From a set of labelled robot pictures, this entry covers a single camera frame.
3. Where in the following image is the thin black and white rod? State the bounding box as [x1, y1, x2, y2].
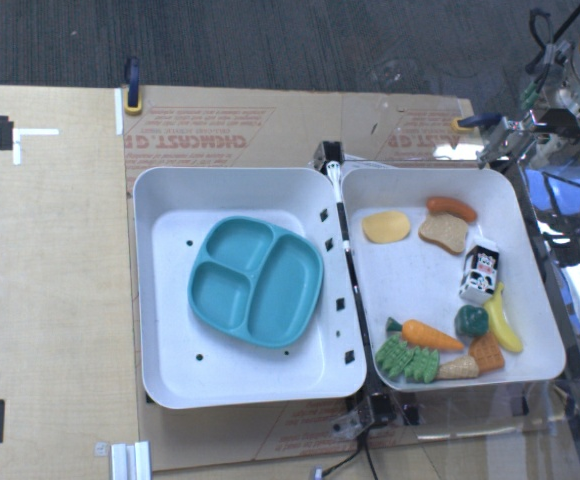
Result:
[326, 161, 377, 395]

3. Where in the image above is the blue divided plate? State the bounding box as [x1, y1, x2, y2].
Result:
[187, 216, 325, 349]

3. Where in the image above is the white milk carton cow print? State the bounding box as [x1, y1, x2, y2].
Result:
[458, 236, 501, 305]

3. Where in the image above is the brown bread slice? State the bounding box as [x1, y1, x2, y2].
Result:
[417, 212, 470, 256]

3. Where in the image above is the brown cardboard board red print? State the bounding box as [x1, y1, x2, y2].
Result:
[122, 85, 579, 474]

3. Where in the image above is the orange waffle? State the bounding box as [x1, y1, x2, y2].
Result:
[467, 331, 506, 374]

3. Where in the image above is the orange sausage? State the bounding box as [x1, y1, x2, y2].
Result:
[425, 196, 478, 223]

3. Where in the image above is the yellow banana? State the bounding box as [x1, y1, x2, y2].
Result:
[483, 281, 525, 354]

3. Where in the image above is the black block with thin wires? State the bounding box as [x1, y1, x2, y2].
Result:
[313, 140, 345, 170]
[364, 391, 396, 427]

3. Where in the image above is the yellow round biscuit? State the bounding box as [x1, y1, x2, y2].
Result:
[361, 210, 412, 245]

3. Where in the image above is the beige ridged toy food piece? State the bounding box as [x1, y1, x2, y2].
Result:
[436, 355, 481, 381]

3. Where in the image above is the white plastic tray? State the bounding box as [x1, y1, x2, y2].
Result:
[340, 166, 568, 393]
[132, 166, 369, 410]

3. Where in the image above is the orange carrot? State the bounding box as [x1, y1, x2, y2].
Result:
[385, 316, 465, 353]

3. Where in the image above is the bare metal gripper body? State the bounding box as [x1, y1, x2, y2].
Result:
[533, 65, 580, 137]

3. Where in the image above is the dark green broccoli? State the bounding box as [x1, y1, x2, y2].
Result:
[453, 304, 490, 339]

